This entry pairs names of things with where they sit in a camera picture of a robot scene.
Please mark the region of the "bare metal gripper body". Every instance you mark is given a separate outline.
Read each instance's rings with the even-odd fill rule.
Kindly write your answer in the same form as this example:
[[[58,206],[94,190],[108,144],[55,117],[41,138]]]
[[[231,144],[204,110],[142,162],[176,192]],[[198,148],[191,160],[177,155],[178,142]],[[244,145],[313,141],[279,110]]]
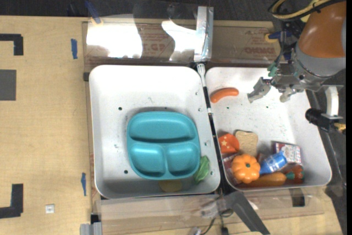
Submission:
[[[311,72],[299,62],[288,60],[284,63],[275,62],[270,65],[271,85],[279,92],[294,89],[296,92],[303,90],[319,91],[323,82],[330,76],[322,76]]]

